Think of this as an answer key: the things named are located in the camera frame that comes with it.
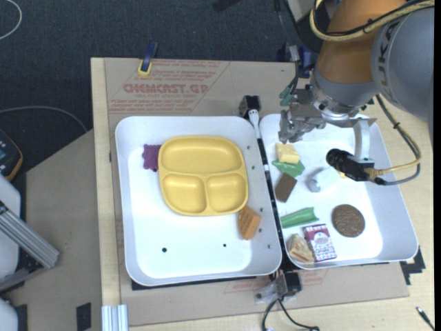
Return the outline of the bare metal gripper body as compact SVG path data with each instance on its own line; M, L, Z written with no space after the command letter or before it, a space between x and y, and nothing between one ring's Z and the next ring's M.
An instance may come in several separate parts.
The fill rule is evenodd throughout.
M316 88L297 89L289 101L288 119L294 124L323 128L326 123L342 123L358 113L358 107L337 102Z

